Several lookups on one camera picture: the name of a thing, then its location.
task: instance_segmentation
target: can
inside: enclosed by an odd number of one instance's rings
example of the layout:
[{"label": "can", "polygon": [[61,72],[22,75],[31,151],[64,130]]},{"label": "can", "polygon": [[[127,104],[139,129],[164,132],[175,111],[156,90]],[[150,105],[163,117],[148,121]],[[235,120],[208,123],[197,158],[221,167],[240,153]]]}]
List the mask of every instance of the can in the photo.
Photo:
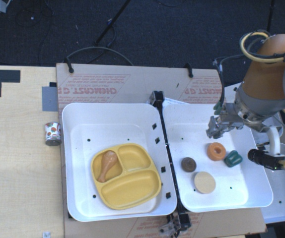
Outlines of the can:
[{"label": "can", "polygon": [[58,122],[45,124],[45,143],[49,146],[57,146],[61,141],[61,125]]}]

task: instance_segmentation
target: beige disc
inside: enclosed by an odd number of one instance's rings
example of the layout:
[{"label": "beige disc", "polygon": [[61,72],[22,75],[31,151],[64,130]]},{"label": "beige disc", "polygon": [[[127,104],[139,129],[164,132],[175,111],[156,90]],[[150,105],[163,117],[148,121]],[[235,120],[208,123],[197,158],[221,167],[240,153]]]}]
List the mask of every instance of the beige disc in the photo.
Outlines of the beige disc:
[{"label": "beige disc", "polygon": [[203,194],[208,194],[215,189],[215,179],[208,172],[198,172],[194,177],[196,190]]}]

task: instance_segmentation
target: black pole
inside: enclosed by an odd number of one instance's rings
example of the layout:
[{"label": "black pole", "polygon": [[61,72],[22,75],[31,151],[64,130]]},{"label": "black pole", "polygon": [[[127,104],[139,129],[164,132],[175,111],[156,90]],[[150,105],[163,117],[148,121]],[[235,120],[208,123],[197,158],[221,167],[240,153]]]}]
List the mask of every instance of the black pole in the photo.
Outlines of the black pole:
[{"label": "black pole", "polygon": [[129,4],[131,0],[126,0],[126,2],[124,3],[124,5],[121,7],[121,9],[118,11],[118,13],[116,14],[116,16],[112,19],[112,21],[110,21],[110,23],[107,25],[107,27],[105,28],[105,30],[103,31],[103,33],[100,35],[100,37],[98,37],[98,39],[94,42],[94,46],[97,46],[98,43],[103,39],[103,37],[105,36],[105,34],[108,32],[108,30],[113,26],[113,24],[115,23],[115,21],[118,19],[118,17],[120,16],[120,14],[123,12],[123,10],[126,8],[126,6]]},{"label": "black pole", "polygon": [[271,6],[270,6],[270,14],[269,14],[269,17],[268,17],[267,32],[270,32],[271,22],[273,20],[274,9],[275,9],[275,0],[272,0]]}]

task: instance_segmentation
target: wooden surface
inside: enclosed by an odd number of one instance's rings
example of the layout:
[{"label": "wooden surface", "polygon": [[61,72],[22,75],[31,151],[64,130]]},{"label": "wooden surface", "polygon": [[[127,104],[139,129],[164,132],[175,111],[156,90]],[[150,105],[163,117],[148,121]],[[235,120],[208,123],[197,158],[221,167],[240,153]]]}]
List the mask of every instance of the wooden surface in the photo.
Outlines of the wooden surface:
[{"label": "wooden surface", "polygon": [[55,67],[21,70],[20,83],[2,83],[0,97],[0,238],[64,237],[60,147],[45,144],[42,86],[56,82]]}]

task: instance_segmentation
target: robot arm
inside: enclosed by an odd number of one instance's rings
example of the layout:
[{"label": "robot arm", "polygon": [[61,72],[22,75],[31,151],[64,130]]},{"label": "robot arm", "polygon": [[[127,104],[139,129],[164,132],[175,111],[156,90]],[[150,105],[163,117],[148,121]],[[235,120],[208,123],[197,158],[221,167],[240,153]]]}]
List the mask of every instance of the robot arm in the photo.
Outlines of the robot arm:
[{"label": "robot arm", "polygon": [[[265,38],[256,54],[245,48],[246,40],[254,35]],[[267,133],[277,142],[276,130],[264,125],[263,121],[285,109],[285,34],[248,33],[241,38],[240,48],[252,62],[236,90],[234,102],[223,103],[221,100],[214,107],[214,114],[219,116],[211,116],[207,136],[217,139],[225,132],[246,125],[257,132]],[[274,146],[272,151],[270,154],[276,155],[279,149]]]}]

